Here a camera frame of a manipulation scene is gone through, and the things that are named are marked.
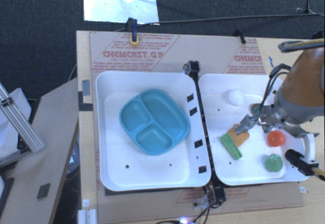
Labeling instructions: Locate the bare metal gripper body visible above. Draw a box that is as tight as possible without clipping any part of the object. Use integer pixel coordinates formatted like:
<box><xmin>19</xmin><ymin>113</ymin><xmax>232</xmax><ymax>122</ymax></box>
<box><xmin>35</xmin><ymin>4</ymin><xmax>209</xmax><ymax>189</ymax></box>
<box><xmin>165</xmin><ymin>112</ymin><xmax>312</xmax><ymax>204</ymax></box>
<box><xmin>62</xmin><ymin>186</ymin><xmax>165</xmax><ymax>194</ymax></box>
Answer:
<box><xmin>256</xmin><ymin>103</ymin><xmax>303</xmax><ymax>138</ymax></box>

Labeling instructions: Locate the orange bread slice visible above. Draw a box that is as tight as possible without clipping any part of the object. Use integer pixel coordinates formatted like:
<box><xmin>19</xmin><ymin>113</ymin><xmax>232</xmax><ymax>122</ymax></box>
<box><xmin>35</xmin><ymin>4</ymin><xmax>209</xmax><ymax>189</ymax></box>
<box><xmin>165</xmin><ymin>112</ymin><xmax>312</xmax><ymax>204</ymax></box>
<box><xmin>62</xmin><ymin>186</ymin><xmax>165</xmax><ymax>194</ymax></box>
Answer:
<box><xmin>227</xmin><ymin>123</ymin><xmax>250</xmax><ymax>148</ymax></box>

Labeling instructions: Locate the orange tomato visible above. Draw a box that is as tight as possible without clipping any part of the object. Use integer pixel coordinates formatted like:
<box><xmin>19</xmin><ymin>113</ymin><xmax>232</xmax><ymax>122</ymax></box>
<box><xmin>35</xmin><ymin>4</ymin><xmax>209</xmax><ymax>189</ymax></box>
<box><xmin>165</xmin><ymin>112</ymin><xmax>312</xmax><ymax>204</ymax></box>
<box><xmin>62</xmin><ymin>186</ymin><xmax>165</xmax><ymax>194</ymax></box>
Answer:
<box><xmin>267</xmin><ymin>130</ymin><xmax>285</xmax><ymax>147</ymax></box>

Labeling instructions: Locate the white egg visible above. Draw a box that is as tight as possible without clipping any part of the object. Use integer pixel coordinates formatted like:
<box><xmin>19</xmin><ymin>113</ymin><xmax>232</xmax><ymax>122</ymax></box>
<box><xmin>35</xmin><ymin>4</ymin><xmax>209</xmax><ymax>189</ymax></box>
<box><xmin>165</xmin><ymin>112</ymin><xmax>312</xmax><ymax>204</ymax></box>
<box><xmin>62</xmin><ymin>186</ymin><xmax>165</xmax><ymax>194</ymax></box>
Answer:
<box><xmin>227</xmin><ymin>89</ymin><xmax>245</xmax><ymax>106</ymax></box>

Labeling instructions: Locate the thin black rod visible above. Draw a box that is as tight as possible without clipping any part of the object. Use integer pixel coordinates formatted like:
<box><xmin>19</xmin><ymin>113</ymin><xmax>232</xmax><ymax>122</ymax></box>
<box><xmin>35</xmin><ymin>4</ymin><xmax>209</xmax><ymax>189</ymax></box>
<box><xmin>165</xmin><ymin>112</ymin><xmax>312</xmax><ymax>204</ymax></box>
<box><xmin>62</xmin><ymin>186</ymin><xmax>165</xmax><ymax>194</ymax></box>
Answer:
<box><xmin>193</xmin><ymin>72</ymin><xmax>219</xmax><ymax>188</ymax></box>

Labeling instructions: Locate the white plastic tray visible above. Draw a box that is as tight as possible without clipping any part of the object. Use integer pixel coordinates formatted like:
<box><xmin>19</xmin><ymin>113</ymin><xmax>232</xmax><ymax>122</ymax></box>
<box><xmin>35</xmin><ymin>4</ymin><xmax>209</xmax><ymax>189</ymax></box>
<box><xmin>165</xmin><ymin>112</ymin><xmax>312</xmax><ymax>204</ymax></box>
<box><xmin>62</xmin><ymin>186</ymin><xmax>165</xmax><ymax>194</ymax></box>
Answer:
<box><xmin>95</xmin><ymin>70</ymin><xmax>212</xmax><ymax>192</ymax></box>
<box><xmin>198</xmin><ymin>73</ymin><xmax>311</xmax><ymax>187</ymax></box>

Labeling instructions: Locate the green bell pepper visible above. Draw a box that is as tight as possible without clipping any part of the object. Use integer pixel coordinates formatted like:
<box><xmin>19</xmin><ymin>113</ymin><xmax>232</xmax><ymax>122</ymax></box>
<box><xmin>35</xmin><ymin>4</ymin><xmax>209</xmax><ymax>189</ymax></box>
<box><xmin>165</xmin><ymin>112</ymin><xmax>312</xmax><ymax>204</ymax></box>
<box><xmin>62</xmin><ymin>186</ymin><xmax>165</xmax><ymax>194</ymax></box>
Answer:
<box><xmin>264</xmin><ymin>153</ymin><xmax>284</xmax><ymax>173</ymax></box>

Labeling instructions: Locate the blue divided plate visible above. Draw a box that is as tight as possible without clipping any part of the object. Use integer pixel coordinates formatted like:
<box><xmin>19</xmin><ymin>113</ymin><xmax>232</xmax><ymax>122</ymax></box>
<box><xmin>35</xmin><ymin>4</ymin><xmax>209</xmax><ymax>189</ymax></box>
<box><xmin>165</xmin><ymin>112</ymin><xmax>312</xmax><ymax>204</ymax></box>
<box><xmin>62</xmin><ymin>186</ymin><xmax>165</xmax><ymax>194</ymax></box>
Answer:
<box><xmin>119</xmin><ymin>88</ymin><xmax>191</xmax><ymax>156</ymax></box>

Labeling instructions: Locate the brown cardboard board red print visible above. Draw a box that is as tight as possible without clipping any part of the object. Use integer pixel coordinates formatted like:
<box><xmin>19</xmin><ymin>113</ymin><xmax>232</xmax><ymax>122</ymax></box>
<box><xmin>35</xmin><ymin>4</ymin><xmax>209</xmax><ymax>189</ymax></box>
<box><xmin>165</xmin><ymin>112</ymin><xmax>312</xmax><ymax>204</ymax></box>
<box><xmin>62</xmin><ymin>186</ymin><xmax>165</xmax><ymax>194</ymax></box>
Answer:
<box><xmin>90</xmin><ymin>32</ymin><xmax>305</xmax><ymax>215</ymax></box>

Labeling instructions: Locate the black cylinder on white bracket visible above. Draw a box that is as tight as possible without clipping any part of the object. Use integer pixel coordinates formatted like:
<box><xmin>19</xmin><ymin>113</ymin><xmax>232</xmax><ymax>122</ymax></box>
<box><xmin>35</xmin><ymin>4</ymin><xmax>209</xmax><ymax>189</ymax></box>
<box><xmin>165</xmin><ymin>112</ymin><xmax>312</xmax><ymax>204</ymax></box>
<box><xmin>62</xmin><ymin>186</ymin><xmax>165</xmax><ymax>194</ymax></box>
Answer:
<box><xmin>284</xmin><ymin>133</ymin><xmax>320</xmax><ymax>177</ymax></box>

